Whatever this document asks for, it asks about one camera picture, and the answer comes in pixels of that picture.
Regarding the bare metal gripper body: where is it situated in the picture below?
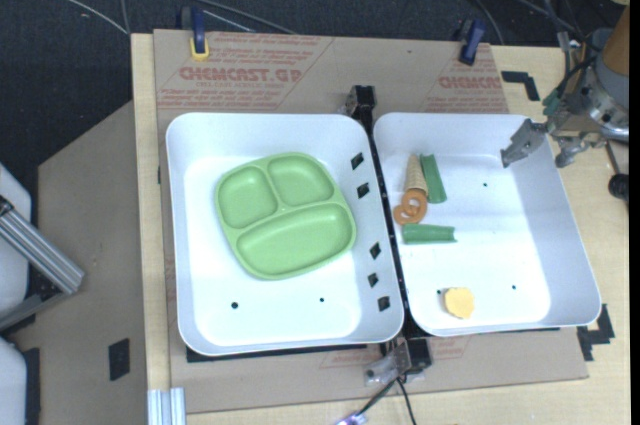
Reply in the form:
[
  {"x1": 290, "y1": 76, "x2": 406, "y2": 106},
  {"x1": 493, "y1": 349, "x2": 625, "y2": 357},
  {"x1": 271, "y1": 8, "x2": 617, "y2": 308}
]
[{"x1": 545, "y1": 83, "x2": 630, "y2": 148}]

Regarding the green celery stick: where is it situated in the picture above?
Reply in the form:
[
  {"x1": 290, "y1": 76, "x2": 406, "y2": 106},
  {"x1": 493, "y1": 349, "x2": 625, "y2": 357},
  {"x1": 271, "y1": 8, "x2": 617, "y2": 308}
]
[
  {"x1": 418, "y1": 153, "x2": 448, "y2": 204},
  {"x1": 401, "y1": 223, "x2": 459, "y2": 246}
]

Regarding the white plastic tray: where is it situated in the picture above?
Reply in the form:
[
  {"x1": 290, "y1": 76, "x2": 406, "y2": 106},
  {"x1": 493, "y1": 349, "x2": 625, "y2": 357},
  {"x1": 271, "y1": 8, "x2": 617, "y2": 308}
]
[
  {"x1": 372, "y1": 111, "x2": 603, "y2": 339},
  {"x1": 164, "y1": 111, "x2": 406, "y2": 357}
]

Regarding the beige ice cream cone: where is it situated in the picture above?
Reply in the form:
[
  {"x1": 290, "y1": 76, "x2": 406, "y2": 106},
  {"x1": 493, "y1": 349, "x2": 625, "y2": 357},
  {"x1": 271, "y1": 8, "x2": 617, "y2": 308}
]
[{"x1": 403, "y1": 153, "x2": 427, "y2": 193}]

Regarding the orange pretzel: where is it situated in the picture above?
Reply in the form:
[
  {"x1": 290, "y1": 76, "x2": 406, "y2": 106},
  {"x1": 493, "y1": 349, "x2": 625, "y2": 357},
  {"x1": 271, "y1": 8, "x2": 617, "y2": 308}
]
[{"x1": 392, "y1": 189, "x2": 430, "y2": 226}]

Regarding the yellow biscuit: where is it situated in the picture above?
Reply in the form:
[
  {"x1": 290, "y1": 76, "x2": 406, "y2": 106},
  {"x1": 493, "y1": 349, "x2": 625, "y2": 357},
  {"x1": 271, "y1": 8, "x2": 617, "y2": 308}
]
[{"x1": 440, "y1": 286, "x2": 477, "y2": 320}]

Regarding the brown cardboard board red print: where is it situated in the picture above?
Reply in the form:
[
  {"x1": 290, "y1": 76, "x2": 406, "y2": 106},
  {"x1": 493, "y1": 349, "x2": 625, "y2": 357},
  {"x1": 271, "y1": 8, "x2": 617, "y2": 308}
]
[{"x1": 152, "y1": 28, "x2": 590, "y2": 415}]

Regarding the green divided plate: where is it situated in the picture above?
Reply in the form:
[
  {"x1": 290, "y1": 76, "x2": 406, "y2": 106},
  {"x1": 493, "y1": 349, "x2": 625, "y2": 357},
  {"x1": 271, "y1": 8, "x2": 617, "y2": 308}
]
[{"x1": 214, "y1": 151, "x2": 358, "y2": 282}]

